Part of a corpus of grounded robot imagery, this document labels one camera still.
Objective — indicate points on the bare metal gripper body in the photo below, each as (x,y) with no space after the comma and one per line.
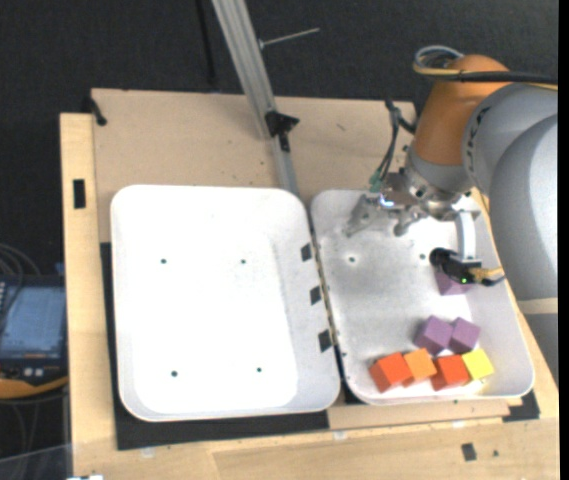
(414,199)

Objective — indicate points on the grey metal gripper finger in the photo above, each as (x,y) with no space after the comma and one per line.
(361,214)
(404,222)

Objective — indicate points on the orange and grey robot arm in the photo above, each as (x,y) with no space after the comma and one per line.
(514,158)

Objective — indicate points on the white plastic tray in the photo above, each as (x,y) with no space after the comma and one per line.
(214,308)
(389,298)

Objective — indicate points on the purple cube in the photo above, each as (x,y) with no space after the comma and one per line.
(448,287)
(433,334)
(465,335)

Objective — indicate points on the orange cube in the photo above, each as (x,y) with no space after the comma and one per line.
(420,364)

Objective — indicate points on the red-orange cube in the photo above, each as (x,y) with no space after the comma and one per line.
(389,372)
(451,370)

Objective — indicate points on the yellow cube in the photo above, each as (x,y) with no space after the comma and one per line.
(478,364)

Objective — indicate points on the brown cardboard board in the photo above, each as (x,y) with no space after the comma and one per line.
(184,143)

